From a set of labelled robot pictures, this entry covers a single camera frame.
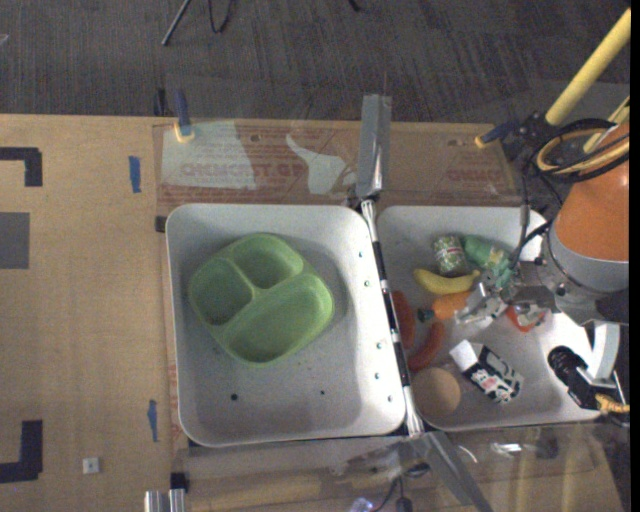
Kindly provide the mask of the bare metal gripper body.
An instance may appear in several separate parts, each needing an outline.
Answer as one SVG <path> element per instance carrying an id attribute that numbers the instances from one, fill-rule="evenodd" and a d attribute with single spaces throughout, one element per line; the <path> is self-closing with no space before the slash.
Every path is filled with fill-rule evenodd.
<path id="1" fill-rule="evenodd" d="M 552 259 L 521 261 L 500 297 L 508 305 L 563 313 L 580 326 L 600 320 L 600 293 L 570 277 Z"/>

